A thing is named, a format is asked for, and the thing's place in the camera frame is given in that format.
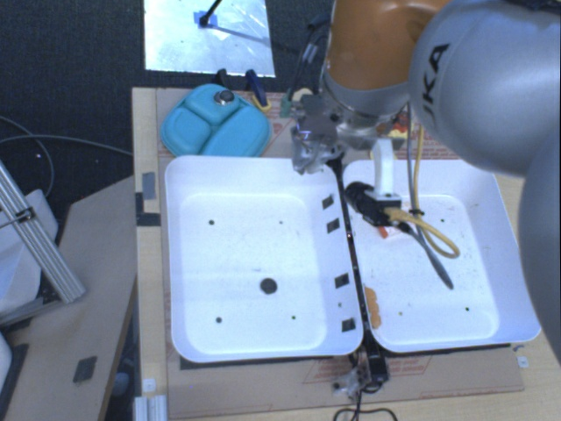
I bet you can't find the black cylinder on white bracket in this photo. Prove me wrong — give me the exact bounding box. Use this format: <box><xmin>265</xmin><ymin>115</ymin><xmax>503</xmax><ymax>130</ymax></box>
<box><xmin>344</xmin><ymin>137</ymin><xmax>403</xmax><ymax>228</ymax></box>

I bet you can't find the orange carrot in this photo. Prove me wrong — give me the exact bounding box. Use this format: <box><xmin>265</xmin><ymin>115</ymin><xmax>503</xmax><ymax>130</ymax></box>
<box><xmin>364</xmin><ymin>286</ymin><xmax>383</xmax><ymax>327</ymax></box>

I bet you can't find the black block with thin wires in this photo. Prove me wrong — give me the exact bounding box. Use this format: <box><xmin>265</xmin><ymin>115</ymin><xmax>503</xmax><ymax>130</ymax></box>
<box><xmin>350</xmin><ymin>349</ymin><xmax>391</xmax><ymax>389</ymax></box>

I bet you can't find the white plastic tray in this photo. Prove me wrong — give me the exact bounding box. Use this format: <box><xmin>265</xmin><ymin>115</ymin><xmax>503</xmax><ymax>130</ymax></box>
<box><xmin>164</xmin><ymin>154</ymin><xmax>365</xmax><ymax>363</ymax></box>
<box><xmin>342</xmin><ymin>159</ymin><xmax>543</xmax><ymax>353</ymax></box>

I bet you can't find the thin black rod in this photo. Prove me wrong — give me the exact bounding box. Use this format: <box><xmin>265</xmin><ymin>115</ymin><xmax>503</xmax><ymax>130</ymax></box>
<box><xmin>328</xmin><ymin>159</ymin><xmax>373</xmax><ymax>359</ymax></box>

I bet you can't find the red and yellow packet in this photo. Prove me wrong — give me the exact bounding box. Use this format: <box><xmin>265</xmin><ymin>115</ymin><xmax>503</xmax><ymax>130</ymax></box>
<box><xmin>378</xmin><ymin>111</ymin><xmax>411</xmax><ymax>139</ymax></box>

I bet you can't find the brown cardboard board, red print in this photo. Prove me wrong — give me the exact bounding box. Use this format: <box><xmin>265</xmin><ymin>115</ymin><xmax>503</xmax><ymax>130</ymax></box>
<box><xmin>155</xmin><ymin>88</ymin><xmax>526</xmax><ymax>419</ymax></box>

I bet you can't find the blue divided plate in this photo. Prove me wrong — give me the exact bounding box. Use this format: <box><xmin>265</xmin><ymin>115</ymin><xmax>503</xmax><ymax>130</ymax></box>
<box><xmin>160</xmin><ymin>83</ymin><xmax>273</xmax><ymax>158</ymax></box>

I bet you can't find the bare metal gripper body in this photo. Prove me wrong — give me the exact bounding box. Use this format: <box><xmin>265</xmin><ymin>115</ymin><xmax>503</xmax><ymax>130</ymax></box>
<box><xmin>290</xmin><ymin>94</ymin><xmax>383</xmax><ymax>152</ymax></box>

